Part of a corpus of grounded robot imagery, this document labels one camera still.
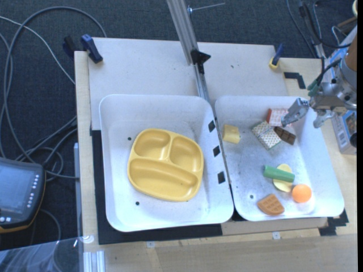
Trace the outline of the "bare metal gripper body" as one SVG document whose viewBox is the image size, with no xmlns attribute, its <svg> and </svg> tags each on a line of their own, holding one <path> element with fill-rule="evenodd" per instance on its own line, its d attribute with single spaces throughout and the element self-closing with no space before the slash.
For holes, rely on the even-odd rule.
<svg viewBox="0 0 363 272">
<path fill-rule="evenodd" d="M 357 109 L 357 81 L 332 80 L 313 81 L 309 85 L 310 106 L 314 110 L 331 110 L 344 113 Z"/>
</svg>

